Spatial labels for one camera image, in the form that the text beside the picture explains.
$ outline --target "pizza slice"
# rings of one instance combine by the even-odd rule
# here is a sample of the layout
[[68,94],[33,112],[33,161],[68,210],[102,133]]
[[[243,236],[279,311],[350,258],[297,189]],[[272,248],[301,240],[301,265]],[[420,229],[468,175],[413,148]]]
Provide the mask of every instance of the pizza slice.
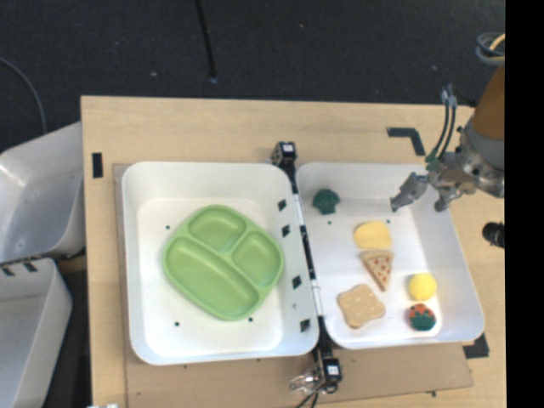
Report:
[[393,257],[394,254],[386,249],[367,251],[361,254],[363,263],[383,292],[389,286]]

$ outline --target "white plastic box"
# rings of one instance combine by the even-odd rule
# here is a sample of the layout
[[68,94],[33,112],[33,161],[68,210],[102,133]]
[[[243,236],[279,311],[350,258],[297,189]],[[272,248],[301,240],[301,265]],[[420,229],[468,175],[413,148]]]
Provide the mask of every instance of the white plastic box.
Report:
[[[122,201],[130,342],[143,361],[168,365],[293,356],[314,347],[319,330],[298,210],[279,168],[137,163],[122,177]],[[162,250],[172,232],[198,209],[215,204],[245,215],[284,252],[278,284],[246,320],[224,321],[197,308],[162,270]]]
[[[484,330],[484,314],[474,289],[449,211],[436,212],[438,192],[429,186],[423,196],[393,212],[389,198],[410,173],[425,174],[419,165],[309,163],[297,172],[316,277],[331,338],[346,349],[406,346],[474,340]],[[312,207],[320,189],[335,191],[340,203],[332,214]],[[355,244],[355,228],[380,220],[388,226],[394,253],[388,290],[381,292],[363,265]],[[409,309],[416,304],[409,294],[410,278],[430,273],[438,290],[424,301],[436,315],[430,331],[413,329]],[[385,304],[386,314],[360,329],[349,328],[337,296],[366,283]]]
[[51,258],[85,245],[82,177],[80,122],[0,155],[0,408],[47,396],[72,307]]
[[53,260],[0,269],[0,408],[39,408],[72,307]]
[[0,155],[0,262],[85,244],[81,123]]
[[[393,213],[389,198],[418,165],[310,163],[297,173],[299,196],[278,167],[269,164],[142,162],[122,177],[129,336],[135,353],[154,365],[299,355],[319,336],[299,226],[306,223],[316,273],[317,301],[331,339],[346,349],[474,340],[484,317],[449,212],[435,212],[435,190]],[[335,213],[322,215],[312,200],[336,191]],[[278,202],[286,208],[278,210]],[[267,230],[283,247],[286,269],[251,320],[221,321],[182,297],[162,270],[162,248],[196,210],[224,204]],[[395,253],[392,280],[380,292],[360,261],[354,228],[388,222]],[[290,234],[281,231],[289,225]],[[427,302],[438,317],[432,331],[416,331],[407,318],[414,303],[409,277],[430,271],[439,290]],[[293,288],[293,279],[302,284]],[[383,318],[358,330],[346,325],[337,295],[367,283],[386,305]],[[301,322],[309,320],[309,331]]]

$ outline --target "bread slice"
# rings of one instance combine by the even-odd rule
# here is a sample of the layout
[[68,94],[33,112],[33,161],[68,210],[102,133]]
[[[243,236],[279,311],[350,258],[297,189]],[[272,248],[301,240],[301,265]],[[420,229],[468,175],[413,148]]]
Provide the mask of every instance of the bread slice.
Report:
[[361,259],[383,292],[388,290],[394,254],[387,249],[366,251]]
[[354,329],[385,315],[385,305],[367,284],[359,284],[351,290],[340,293],[337,302],[346,323]]

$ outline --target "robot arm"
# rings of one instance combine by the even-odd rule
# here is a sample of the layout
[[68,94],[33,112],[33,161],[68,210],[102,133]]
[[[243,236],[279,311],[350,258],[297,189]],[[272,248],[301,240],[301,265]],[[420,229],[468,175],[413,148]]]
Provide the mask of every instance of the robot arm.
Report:
[[439,192],[434,204],[438,212],[446,210],[456,198],[478,189],[504,198],[505,65],[503,57],[494,51],[499,39],[503,41],[504,35],[493,42],[488,54],[483,54],[481,46],[478,48],[481,60],[486,58],[486,63],[498,67],[452,152],[446,149],[455,127],[456,97],[451,88],[443,91],[445,125],[439,142],[426,158],[428,173],[412,173],[400,186],[400,193],[390,199],[394,212],[417,200],[429,185]]

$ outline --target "toy bread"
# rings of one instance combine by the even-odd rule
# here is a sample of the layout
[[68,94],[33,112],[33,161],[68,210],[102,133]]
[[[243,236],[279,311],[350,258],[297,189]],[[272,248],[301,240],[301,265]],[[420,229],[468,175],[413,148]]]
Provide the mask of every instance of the toy bread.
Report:
[[385,315],[385,305],[367,284],[359,284],[337,297],[346,323],[354,329]]

